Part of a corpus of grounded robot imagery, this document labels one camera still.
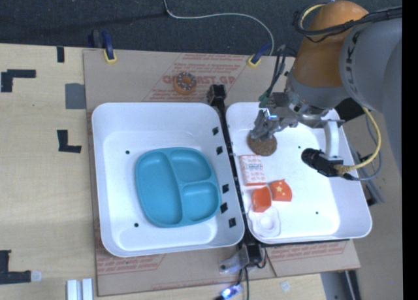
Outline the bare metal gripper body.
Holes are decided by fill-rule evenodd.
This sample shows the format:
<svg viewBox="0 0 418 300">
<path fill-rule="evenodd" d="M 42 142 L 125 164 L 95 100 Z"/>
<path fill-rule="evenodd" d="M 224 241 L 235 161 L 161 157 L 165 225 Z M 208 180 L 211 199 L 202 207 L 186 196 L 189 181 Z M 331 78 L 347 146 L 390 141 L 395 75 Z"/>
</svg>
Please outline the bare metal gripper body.
<svg viewBox="0 0 418 300">
<path fill-rule="evenodd" d="M 330 111 L 330 108 L 310 105 L 294 92 L 273 92 L 262 107 L 266 111 L 265 118 L 276 122 L 277 129 L 296 127 L 299 123 L 310 128 L 321 127 Z"/>
</svg>

